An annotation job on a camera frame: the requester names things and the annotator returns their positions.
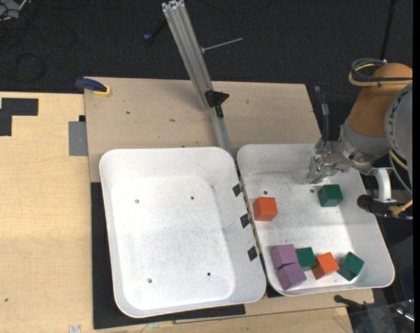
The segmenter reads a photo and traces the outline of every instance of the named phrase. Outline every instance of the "white tray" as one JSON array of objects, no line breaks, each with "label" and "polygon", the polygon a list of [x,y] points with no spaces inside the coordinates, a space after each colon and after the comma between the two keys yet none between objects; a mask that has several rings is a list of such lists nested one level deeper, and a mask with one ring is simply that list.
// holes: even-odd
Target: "white tray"
[{"label": "white tray", "polygon": [[253,302],[265,291],[233,158],[217,147],[118,149],[100,161],[117,306],[131,317]]},{"label": "white tray", "polygon": [[[307,173],[313,155],[313,144],[250,144],[237,154],[251,208],[259,196],[276,198],[278,215],[272,221],[255,221],[269,283],[286,296],[389,286],[394,267],[377,220],[356,204],[366,193],[360,174],[351,169],[311,185]],[[325,184],[340,186],[344,200],[337,207],[320,205],[317,191]],[[331,252],[337,260],[351,251],[364,266],[351,282],[338,273],[317,280],[308,270],[305,282],[284,290],[270,256],[279,244],[311,246],[315,255]]]}]

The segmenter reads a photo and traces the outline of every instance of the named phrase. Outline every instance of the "cube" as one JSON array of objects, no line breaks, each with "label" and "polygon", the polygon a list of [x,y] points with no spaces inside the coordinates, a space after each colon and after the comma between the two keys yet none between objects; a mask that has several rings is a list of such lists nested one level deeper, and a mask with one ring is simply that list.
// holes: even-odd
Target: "cube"
[{"label": "cube", "polygon": [[298,256],[299,264],[303,268],[307,268],[309,266],[311,267],[318,264],[318,262],[316,261],[316,257],[314,256],[312,247],[297,248],[296,255]]},{"label": "cube", "polygon": [[348,281],[351,281],[359,275],[363,266],[364,260],[352,252],[348,252],[345,257],[341,259],[337,272]]},{"label": "cube", "polygon": [[271,261],[276,270],[282,266],[298,262],[296,249],[293,244],[281,244],[271,249]]},{"label": "cube", "polygon": [[259,197],[253,204],[254,219],[256,221],[271,221],[278,214],[274,197]]},{"label": "cube", "polygon": [[312,272],[317,280],[339,270],[339,265],[331,252],[317,256],[316,261],[317,264],[312,267]]},{"label": "cube", "polygon": [[319,202],[322,207],[338,206],[344,197],[342,196],[341,188],[339,185],[324,185],[318,191]]},{"label": "cube", "polygon": [[307,280],[304,270],[299,263],[284,265],[277,272],[277,276],[284,290],[291,289]]}]

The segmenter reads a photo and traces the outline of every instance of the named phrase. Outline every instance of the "purple block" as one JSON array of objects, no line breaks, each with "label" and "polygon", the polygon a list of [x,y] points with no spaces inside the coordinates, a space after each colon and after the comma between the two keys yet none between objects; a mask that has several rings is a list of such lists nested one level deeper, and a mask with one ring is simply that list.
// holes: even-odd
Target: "purple block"
[{"label": "purple block", "polygon": [[282,244],[271,249],[271,260],[274,268],[279,270],[283,265],[297,263],[298,255],[293,244]]},{"label": "purple block", "polygon": [[295,287],[307,280],[304,270],[299,263],[284,265],[277,273],[278,279],[284,290]]}]

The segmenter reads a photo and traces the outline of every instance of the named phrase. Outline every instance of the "black clamp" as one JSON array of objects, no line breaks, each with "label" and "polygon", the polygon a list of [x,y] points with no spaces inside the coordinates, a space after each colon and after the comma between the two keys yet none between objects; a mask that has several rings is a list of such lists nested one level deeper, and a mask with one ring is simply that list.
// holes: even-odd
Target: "black clamp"
[{"label": "black clamp", "polygon": [[224,117],[222,112],[222,103],[228,99],[230,95],[225,94],[224,92],[216,92],[214,90],[208,90],[205,92],[205,97],[207,99],[208,105],[212,108],[213,106],[216,109],[216,114],[218,117]]}]

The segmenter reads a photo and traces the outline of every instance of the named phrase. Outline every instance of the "table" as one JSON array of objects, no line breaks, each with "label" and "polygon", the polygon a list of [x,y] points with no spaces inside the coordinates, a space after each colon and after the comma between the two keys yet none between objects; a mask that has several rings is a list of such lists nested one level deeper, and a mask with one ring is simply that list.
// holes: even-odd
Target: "table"
[{"label": "table", "polygon": [[[117,125],[135,117],[130,123],[140,126],[143,134],[134,128],[133,135],[140,137],[130,139],[138,139],[140,146],[179,146],[184,139],[188,142],[184,146],[215,145],[209,116],[202,115],[191,102],[195,95],[190,81],[97,80],[110,85],[111,92],[120,95],[122,101],[132,96],[136,99],[137,93],[147,96],[137,108],[126,104],[130,101],[122,109],[108,107],[124,110],[122,116],[128,116],[126,120],[113,118],[111,121]],[[304,85],[213,85],[230,94],[224,114],[235,152],[247,143],[311,143],[319,138]],[[156,112],[146,117],[144,103],[162,95],[171,97],[176,108],[155,103]],[[0,108],[2,98],[38,99],[39,108],[37,116],[12,116],[12,135],[0,137],[0,332],[19,329],[23,333],[64,333],[70,326],[75,332],[75,325],[80,325],[82,333],[149,331],[146,324],[93,328],[90,183],[97,181],[94,164],[99,154],[119,143],[111,137],[115,128],[96,129],[94,124],[101,118],[107,122],[107,115],[114,111],[104,114],[104,107],[98,105],[106,103],[106,99],[94,99],[89,91],[85,95],[0,92]],[[90,156],[69,155],[69,122],[85,114]],[[155,114],[166,117],[164,123],[149,123]],[[187,138],[189,123],[193,125],[191,139]],[[171,131],[167,143],[149,134],[165,128]],[[167,321],[158,326],[161,332],[281,332],[283,326],[286,332],[343,332],[338,317],[344,322],[346,309],[333,300],[335,294],[272,299],[265,296],[245,305],[243,316]],[[373,302],[371,289],[341,294],[356,302]]]}]

